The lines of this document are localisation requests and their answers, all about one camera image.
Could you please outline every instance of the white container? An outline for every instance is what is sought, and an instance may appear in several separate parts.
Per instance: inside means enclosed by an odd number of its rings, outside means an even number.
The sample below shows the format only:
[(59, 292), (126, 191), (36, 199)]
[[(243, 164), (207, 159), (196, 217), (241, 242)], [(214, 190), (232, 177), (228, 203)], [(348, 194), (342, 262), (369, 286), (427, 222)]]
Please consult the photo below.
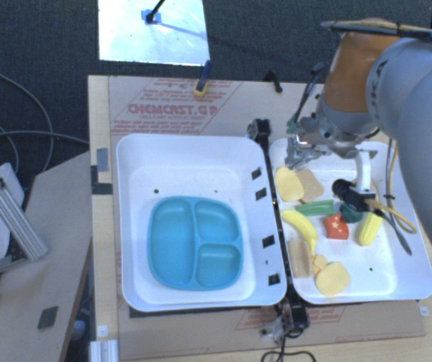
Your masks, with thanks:
[[(287, 140), (277, 140), (271, 145), (270, 157), (273, 170), (284, 165)], [(363, 150), (376, 150), (371, 160), (372, 184), (376, 187), (381, 202), (385, 203), (385, 165), (387, 146), (383, 143), (364, 142)], [(332, 183), (337, 179), (353, 181), (357, 178), (355, 160), (344, 160), (333, 154), (323, 156), (308, 164), (325, 192), (316, 201), (333, 198)], [(418, 227), (412, 203), (403, 184), (400, 166), (395, 165), (393, 195), (395, 209)], [(298, 203), (287, 203), (278, 199), (280, 210), (291, 208)], [(348, 224), (348, 240), (326, 238), (322, 216), (311, 216), (310, 221), (318, 233), (316, 254), (322, 254), (328, 262), (341, 262), (348, 270), (351, 282), (340, 294), (331, 297), (322, 295), (314, 283), (314, 277), (293, 278), (298, 294), (307, 302), (325, 305), (333, 303), (371, 302), (379, 300), (424, 299), (432, 294), (432, 269), (420, 231), (404, 234), (411, 250), (410, 256), (402, 248), (394, 230), (385, 221), (368, 247), (357, 242), (363, 222)], [(283, 231), (288, 240), (302, 240), (303, 237), (288, 223), (283, 222)]]
[[(132, 307), (173, 311), (273, 305), (282, 300), (286, 276), (259, 145), (243, 137), (131, 134), (119, 142), (116, 161), (122, 290)], [(266, 196), (258, 200), (259, 191)], [(230, 287), (176, 290), (155, 280), (147, 255), (149, 217), (158, 201), (173, 196), (209, 198), (227, 204), (236, 213), (244, 260), (241, 276)], [(274, 237), (274, 243), (263, 247), (262, 240), (268, 236)], [(273, 275), (278, 275), (280, 282), (270, 285)]]

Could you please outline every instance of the wooden table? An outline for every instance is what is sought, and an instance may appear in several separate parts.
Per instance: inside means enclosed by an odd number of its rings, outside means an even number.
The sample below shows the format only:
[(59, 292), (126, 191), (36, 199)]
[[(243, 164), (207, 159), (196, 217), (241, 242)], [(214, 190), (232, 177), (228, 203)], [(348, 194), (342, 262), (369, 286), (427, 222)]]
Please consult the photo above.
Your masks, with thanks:
[(49, 251), (0, 277), (0, 361), (63, 362), (91, 260), (87, 153), (36, 177), (26, 216)]
[[(284, 84), (283, 88), (292, 89), (295, 84)], [(104, 76), (89, 77), (89, 102), (90, 102), (90, 164), (97, 167), (99, 148), (107, 149), (110, 141), (109, 119), (109, 79)], [(282, 121), (273, 128), (285, 124), (288, 118), (282, 115)], [(111, 168), (98, 172), (97, 182), (100, 192), (92, 197), (93, 208), (93, 260), (95, 271), (95, 302), (97, 342), (92, 344), (93, 351), (102, 348), (116, 348), (115, 343), (106, 343), (118, 338), (117, 317), (117, 293), (115, 271), (115, 242), (113, 235), (113, 200), (110, 194), (103, 191), (104, 186), (112, 183)], [(432, 265), (432, 246), (424, 234), (428, 255)], [(424, 328), (426, 335), (423, 337), (405, 339), (387, 339), (371, 342), (349, 342), (344, 344), (317, 345), (304, 347), (317, 358), (318, 362), (331, 361), (408, 361), (408, 360), (432, 360), (432, 296), (419, 303), (424, 313)], [(288, 351), (296, 351), (300, 348), (288, 348)], [(183, 357), (168, 357), (167, 362), (185, 361), (240, 361), (259, 360), (263, 351), (241, 351), (221, 354), (204, 354)], [(309, 360), (301, 356), (288, 357), (288, 360)]]

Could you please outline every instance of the yellow clip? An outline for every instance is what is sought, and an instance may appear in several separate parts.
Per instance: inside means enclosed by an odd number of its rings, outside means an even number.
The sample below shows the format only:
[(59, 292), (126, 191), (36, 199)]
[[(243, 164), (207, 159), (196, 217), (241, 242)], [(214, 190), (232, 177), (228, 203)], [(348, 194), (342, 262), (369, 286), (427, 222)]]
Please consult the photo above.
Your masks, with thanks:
[(203, 97), (206, 94), (207, 78), (209, 77), (209, 71), (212, 66), (213, 64), (210, 60), (208, 60), (206, 64), (204, 64), (204, 67), (201, 72), (201, 76), (195, 82), (194, 89), (192, 90), (192, 93), (196, 97)]

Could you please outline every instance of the aluminum rail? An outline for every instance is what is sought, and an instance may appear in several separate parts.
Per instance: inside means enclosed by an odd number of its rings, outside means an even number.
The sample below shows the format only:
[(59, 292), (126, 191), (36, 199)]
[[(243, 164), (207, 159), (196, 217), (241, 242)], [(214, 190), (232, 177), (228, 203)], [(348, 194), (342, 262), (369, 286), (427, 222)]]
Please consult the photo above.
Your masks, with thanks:
[(48, 252), (48, 247), (37, 236), (25, 213), (4, 186), (2, 179), (0, 179), (0, 216), (28, 259), (36, 260)]

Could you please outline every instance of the yellow toy food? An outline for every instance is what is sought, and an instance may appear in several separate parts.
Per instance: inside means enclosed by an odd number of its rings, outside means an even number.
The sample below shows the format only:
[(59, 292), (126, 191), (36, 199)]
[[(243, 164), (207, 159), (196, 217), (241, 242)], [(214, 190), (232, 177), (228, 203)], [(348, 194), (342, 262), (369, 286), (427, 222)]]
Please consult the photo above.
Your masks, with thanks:
[(367, 246), (373, 242), (373, 239), (375, 239), (376, 232), (378, 232), (382, 221), (383, 219), (374, 213), (366, 214), (360, 230), (360, 235), (358, 236), (358, 241), (361, 245)]
[(326, 261), (326, 257), (323, 255), (316, 255), (313, 258), (313, 274), (316, 276), (318, 275), (323, 268), (325, 268), (328, 265), (328, 262)]
[(311, 255), (306, 241), (291, 240), (287, 243), (290, 255), (291, 270), (294, 278), (307, 278), (311, 276)]
[(305, 190), (296, 173), (288, 167), (282, 166), (274, 175), (276, 190), (283, 201), (298, 201), (305, 195)]
[(316, 288), (324, 296), (334, 296), (342, 292), (350, 283), (350, 274), (340, 262), (332, 262), (316, 277)]
[(303, 190), (305, 192), (305, 195), (300, 198), (302, 202), (309, 204), (324, 193), (324, 187), (316, 179), (311, 170), (308, 168), (301, 169), (298, 170), (296, 174), (301, 184), (303, 184)]
[(281, 217), (283, 220), (295, 227), (305, 238), (308, 243), (311, 257), (314, 256), (314, 248), (318, 240), (316, 229), (309, 219), (302, 213), (294, 209), (285, 209), (281, 211)]

